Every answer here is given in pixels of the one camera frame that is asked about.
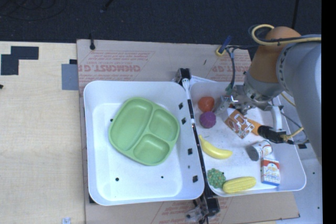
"yellow corn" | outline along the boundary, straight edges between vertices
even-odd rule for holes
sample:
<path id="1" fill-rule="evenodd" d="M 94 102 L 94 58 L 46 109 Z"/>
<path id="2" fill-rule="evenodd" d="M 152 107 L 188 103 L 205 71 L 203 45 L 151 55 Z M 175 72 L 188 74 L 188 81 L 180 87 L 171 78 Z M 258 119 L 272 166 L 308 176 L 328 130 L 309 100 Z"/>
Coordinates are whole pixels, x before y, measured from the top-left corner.
<path id="1" fill-rule="evenodd" d="M 237 177 L 226 181 L 223 184 L 223 191 L 226 193 L 236 193 L 254 187 L 257 180 L 253 176 Z"/>

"tin can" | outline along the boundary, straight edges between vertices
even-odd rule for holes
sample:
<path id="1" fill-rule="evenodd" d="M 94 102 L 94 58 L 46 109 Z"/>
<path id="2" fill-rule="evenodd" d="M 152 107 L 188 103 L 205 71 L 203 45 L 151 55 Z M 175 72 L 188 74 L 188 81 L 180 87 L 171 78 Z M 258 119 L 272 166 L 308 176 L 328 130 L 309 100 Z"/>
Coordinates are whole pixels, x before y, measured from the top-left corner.
<path id="1" fill-rule="evenodd" d="M 255 143 L 247 148 L 247 154 L 252 161 L 257 161 L 273 152 L 271 144 L 267 140 Z"/>

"divided green plate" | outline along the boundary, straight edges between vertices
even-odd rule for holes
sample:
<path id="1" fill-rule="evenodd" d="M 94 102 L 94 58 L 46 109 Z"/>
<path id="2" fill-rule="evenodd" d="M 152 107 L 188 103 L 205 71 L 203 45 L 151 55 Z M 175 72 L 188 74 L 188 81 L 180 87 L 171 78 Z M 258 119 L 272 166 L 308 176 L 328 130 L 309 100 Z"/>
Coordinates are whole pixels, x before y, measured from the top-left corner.
<path id="1" fill-rule="evenodd" d="M 167 109 L 145 98 L 125 101 L 109 127 L 109 140 L 125 156 L 144 165 L 164 162 L 180 134 Z"/>

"yellow banana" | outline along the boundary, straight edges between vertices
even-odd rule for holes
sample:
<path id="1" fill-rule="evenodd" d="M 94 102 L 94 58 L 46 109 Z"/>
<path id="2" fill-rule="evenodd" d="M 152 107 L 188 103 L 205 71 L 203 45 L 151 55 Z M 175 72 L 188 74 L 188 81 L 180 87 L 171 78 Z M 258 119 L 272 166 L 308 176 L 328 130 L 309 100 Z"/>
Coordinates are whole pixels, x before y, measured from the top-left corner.
<path id="1" fill-rule="evenodd" d="M 207 140 L 204 140 L 204 138 L 201 135 L 198 135 L 198 138 L 200 139 L 201 148 L 204 153 L 211 156 L 212 158 L 216 159 L 227 159 L 232 155 L 232 151 L 229 150 L 222 150 L 218 147 L 215 147 L 213 144 L 208 142 Z"/>

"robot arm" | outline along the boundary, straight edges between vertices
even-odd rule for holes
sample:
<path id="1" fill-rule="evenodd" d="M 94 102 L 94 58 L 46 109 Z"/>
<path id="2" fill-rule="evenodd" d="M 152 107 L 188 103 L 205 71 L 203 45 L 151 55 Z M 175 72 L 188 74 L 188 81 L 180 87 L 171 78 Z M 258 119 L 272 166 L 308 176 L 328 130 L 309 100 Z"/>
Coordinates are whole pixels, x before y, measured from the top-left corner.
<path id="1" fill-rule="evenodd" d="M 271 28 L 265 39 L 258 39 L 255 31 Z M 270 111 L 273 127 L 258 129 L 260 135 L 271 141 L 282 142 L 282 107 L 269 102 L 283 91 L 295 101 L 298 116 L 312 148 L 322 164 L 321 141 L 321 35 L 301 36 L 288 27 L 260 25 L 251 31 L 258 47 L 242 86 L 235 85 L 231 96 L 222 98 L 216 114 L 230 104 L 242 114 L 251 108 Z"/>

